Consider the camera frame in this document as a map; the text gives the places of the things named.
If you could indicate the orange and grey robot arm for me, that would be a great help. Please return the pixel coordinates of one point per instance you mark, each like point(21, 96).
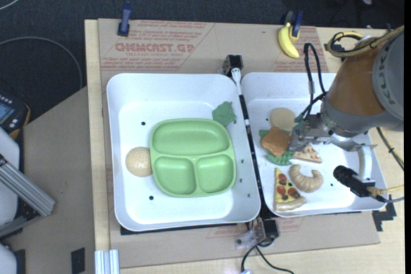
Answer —
point(359, 90)

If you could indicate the green lettuce leaf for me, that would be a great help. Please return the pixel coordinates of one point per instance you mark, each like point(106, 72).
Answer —
point(224, 112)
point(280, 159)

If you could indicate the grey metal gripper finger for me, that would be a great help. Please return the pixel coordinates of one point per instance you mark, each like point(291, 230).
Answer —
point(293, 143)
point(302, 143)

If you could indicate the brown cardboard board red print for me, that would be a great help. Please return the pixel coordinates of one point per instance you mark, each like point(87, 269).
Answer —
point(180, 41)

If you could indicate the pale round biscuit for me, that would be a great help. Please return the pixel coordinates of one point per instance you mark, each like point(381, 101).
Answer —
point(282, 117)

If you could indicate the thin black and white rod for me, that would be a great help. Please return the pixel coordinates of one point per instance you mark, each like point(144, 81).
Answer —
point(248, 134)

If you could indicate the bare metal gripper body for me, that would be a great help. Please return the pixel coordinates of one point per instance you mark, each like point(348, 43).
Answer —
point(316, 130)

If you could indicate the orange brown toast slice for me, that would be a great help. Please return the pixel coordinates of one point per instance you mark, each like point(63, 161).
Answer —
point(275, 141)

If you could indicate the beige round bun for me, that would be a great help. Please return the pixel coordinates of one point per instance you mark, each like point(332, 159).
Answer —
point(137, 162)

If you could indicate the black cylinder on white bracket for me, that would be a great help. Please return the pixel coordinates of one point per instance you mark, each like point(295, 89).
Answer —
point(351, 179)

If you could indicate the beige croissant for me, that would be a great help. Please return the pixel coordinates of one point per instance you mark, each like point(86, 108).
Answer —
point(306, 181)

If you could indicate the large pizza slice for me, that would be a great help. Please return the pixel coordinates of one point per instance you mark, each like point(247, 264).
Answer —
point(284, 192)

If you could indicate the small pizza slice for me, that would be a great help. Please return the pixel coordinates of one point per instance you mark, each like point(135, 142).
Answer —
point(308, 155)

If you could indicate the white plastic tray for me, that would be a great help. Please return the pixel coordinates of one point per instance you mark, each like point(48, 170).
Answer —
point(334, 202)
point(180, 211)

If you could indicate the yellow banana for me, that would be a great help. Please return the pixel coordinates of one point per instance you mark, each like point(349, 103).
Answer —
point(288, 43)

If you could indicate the green divided plate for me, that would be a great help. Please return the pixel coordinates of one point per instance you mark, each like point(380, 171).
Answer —
point(192, 157)

